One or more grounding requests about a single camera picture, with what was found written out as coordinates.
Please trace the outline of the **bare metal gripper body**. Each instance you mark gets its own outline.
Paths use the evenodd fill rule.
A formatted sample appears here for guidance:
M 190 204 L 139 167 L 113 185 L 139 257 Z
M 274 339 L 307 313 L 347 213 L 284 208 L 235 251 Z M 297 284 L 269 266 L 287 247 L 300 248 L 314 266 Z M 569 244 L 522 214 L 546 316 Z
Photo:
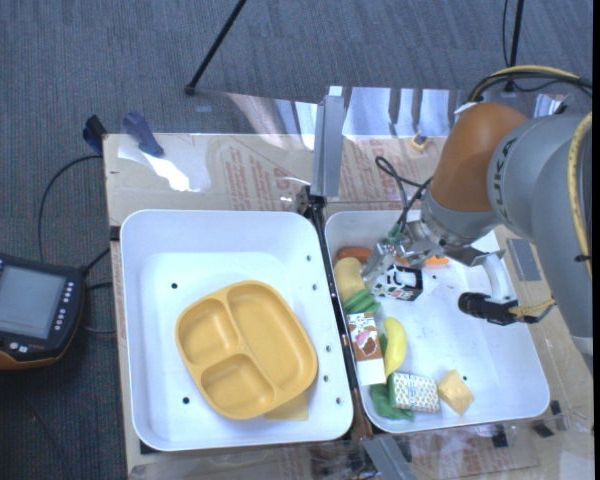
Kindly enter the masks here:
M 435 219 L 396 222 L 374 247 L 372 254 L 384 255 L 384 269 L 397 262 L 398 255 L 433 256 L 454 254 L 461 249 L 461 237 Z

